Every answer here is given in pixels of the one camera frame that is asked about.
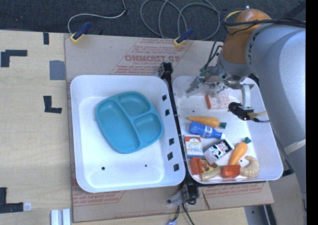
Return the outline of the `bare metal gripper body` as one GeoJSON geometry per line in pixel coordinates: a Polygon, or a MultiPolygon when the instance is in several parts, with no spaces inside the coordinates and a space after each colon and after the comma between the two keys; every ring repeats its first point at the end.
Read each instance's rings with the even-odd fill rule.
{"type": "Polygon", "coordinates": [[[216,65],[200,69],[200,76],[206,84],[223,83],[231,89],[241,89],[242,82],[251,74],[252,70],[247,65],[216,65]]]}

